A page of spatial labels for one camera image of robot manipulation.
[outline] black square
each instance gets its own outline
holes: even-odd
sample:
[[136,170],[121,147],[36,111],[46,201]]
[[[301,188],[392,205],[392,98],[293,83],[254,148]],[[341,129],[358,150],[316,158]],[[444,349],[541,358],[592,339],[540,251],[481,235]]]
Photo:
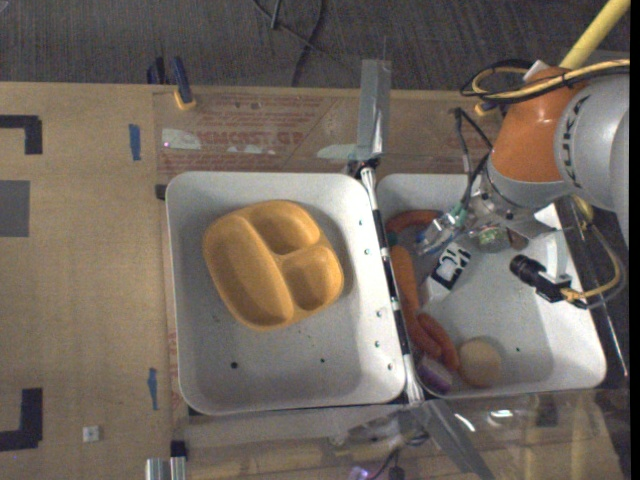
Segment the black square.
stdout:
[[31,182],[0,180],[0,237],[29,236]]

